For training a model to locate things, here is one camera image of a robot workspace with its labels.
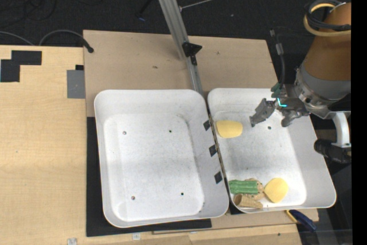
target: black bracket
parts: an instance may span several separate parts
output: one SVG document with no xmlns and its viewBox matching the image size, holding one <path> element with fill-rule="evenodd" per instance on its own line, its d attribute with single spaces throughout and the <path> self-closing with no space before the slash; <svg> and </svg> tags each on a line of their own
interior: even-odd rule
<svg viewBox="0 0 367 245">
<path fill-rule="evenodd" d="M 193 65 L 197 65 L 197 61 L 196 61 L 196 53 L 198 53 L 200 51 L 200 49 L 202 48 L 201 45 L 196 45 L 196 44 L 192 44 L 190 42 L 184 42 L 182 44 L 182 48 L 183 51 L 185 52 L 186 57 L 191 58 L 191 63 Z"/>
</svg>

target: wooden table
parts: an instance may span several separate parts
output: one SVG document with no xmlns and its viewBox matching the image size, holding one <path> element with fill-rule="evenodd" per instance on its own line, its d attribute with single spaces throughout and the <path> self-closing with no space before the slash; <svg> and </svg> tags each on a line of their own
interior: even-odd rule
<svg viewBox="0 0 367 245">
<path fill-rule="evenodd" d="M 114 48 L 118 44 L 118 48 L 124 48 L 131 46 L 131 40 L 144 43 L 156 39 L 167 40 L 165 42 L 169 44 L 171 40 L 167 36 L 136 33 L 86 31 L 84 35 L 96 49 L 93 58 L 99 59 L 106 56 L 102 54 L 102 48 L 106 46 Z M 225 41 L 226 47 L 218 41 Z M 265 41 L 192 37 L 191 42 L 203 42 L 207 48 L 202 50 L 201 56 L 201 52 L 197 56 L 205 91 L 216 85 L 223 87 L 225 81 L 233 84 L 233 79 L 229 79 L 231 71 L 227 68 L 232 64 L 231 60 L 234 64 L 241 64 L 241 68 L 234 69 L 236 73 L 241 73 L 242 69 L 246 72 L 246 79 L 239 79 L 243 87 L 270 87 L 276 81 Z M 245 52 L 248 58 L 240 60 L 243 53 L 231 57 L 228 53 L 231 48 L 234 48 L 233 52 Z M 69 238 L 76 238 L 78 245 L 301 244 L 296 225 L 284 212 L 224 215 L 212 219 L 210 230 L 142 232 L 140 240 L 133 240 L 132 234 L 86 237 L 87 107 L 90 108 L 88 101 L 91 101 L 93 91 L 101 87 L 101 83 L 97 82 L 94 87 L 91 86 L 93 82 L 90 77 L 96 74 L 91 65 L 95 61 L 90 55 L 90 60 L 85 63 L 86 103 L 85 99 L 68 99 L 67 95 L 67 70 L 75 69 L 76 64 L 84 64 L 83 48 L 4 45 L 0 46 L 0 59 L 10 59 L 12 50 L 41 50 L 42 65 L 21 65 L 20 82 L 0 83 L 0 244 L 65 245 Z M 175 60 L 174 51 L 173 48 L 172 52 L 167 53 L 172 60 Z M 149 64 L 149 71 L 166 69 L 165 62 L 169 64 L 167 59 L 170 58 L 163 62 L 157 53 L 150 51 L 150 54 L 157 59 L 151 56 L 140 59 L 141 65 Z M 226 66 L 220 71 L 213 69 L 206 55 L 222 58 Z M 98 63 L 100 80 L 108 80 L 101 67 L 108 62 L 101 60 Z M 115 70 L 126 75 L 130 68 L 121 66 Z M 135 66 L 135 70 L 139 70 L 139 65 Z M 184 71 L 179 71 L 182 80 L 188 78 Z M 214 75 L 223 79 L 217 78 L 216 84 Z M 182 87 L 190 87 L 190 84 L 183 84 Z M 318 220 L 316 209 L 303 212 Z"/>
</svg>

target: yellow round object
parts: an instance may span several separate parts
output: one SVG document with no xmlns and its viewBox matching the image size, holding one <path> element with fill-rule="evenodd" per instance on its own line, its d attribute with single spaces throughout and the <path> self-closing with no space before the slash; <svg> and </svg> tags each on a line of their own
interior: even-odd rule
<svg viewBox="0 0 367 245">
<path fill-rule="evenodd" d="M 216 122 L 219 136 L 223 138 L 234 138 L 242 134 L 243 126 L 240 122 L 233 120 L 218 120 Z"/>
<path fill-rule="evenodd" d="M 278 203 L 283 200 L 288 193 L 288 190 L 288 184 L 284 179 L 273 178 L 269 183 L 266 184 L 264 193 L 271 202 Z"/>
</svg>

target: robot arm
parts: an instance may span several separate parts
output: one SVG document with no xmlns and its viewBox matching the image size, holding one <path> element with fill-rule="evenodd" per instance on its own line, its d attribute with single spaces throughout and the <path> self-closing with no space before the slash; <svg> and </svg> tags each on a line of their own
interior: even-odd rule
<svg viewBox="0 0 367 245">
<path fill-rule="evenodd" d="M 325 6 L 332 7 L 325 22 L 316 20 L 312 13 Z M 352 161 L 347 121 L 351 112 L 329 109 L 351 93 L 351 15 L 351 3 L 335 0 L 317 0 L 307 8 L 304 26 L 316 35 L 309 52 L 297 70 L 294 84 L 278 83 L 271 89 L 275 100 L 263 99 L 260 102 L 255 114 L 250 116 L 252 127 L 265 121 L 275 110 L 284 116 L 283 127 L 289 126 L 296 118 L 310 114 L 332 119 L 337 129 L 337 141 L 319 139 L 314 148 L 334 161 Z M 282 54 L 281 44 L 277 44 L 277 51 Z"/>
</svg>

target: screw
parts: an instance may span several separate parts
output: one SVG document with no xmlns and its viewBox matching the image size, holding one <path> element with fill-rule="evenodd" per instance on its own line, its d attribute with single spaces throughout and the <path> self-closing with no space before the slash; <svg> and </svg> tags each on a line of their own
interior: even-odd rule
<svg viewBox="0 0 367 245">
<path fill-rule="evenodd" d="M 195 6 L 195 5 L 199 5 L 199 4 L 202 4 L 202 3 L 205 3 L 205 2 L 209 2 L 209 1 L 212 1 L 212 0 L 203 0 L 203 1 L 195 2 L 193 4 L 189 4 L 189 5 L 186 5 L 186 6 L 179 6 L 178 8 L 179 8 L 179 11 L 181 12 L 185 8 L 192 7 L 192 6 Z"/>
</svg>

